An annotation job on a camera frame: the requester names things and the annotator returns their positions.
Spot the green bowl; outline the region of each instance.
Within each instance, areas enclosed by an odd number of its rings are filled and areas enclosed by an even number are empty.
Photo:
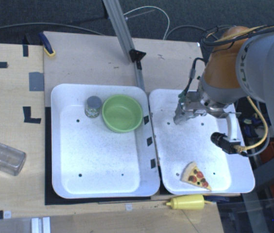
[[[103,103],[102,112],[106,126],[117,133],[135,130],[143,118],[140,104],[134,98],[121,94],[109,97]]]

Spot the pizza slice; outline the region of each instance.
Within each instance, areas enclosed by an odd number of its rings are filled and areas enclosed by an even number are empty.
[[[196,162],[191,162],[188,164],[181,176],[181,181],[206,188],[211,191],[211,186],[208,184],[204,174],[197,167]]]

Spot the metal can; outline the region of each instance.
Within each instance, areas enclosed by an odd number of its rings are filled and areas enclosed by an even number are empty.
[[[89,118],[98,117],[102,104],[103,104],[103,102],[99,97],[97,97],[97,96],[89,97],[86,101],[85,114]]]

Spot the yellow rolling pin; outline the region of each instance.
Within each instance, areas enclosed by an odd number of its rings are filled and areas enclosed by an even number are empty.
[[[174,197],[166,203],[175,210],[202,210],[205,204],[212,204],[212,202],[204,200],[202,194]]]

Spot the metal tray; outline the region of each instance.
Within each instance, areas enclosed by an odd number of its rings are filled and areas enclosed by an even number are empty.
[[[225,119],[211,115],[188,120],[182,125],[173,121],[181,90],[158,89],[149,95],[153,131],[162,181],[172,194],[247,193],[255,186],[254,174],[247,157],[226,154],[210,141],[213,132],[227,134]],[[234,106],[228,108],[235,112]],[[238,138],[244,144],[240,128]],[[182,182],[181,174],[195,161],[212,191]]]
[[[114,94],[135,98],[144,121],[134,131],[115,133],[102,114],[85,115],[86,100]],[[60,84],[51,92],[52,185],[66,199],[147,197],[159,189],[149,104],[135,86]]]

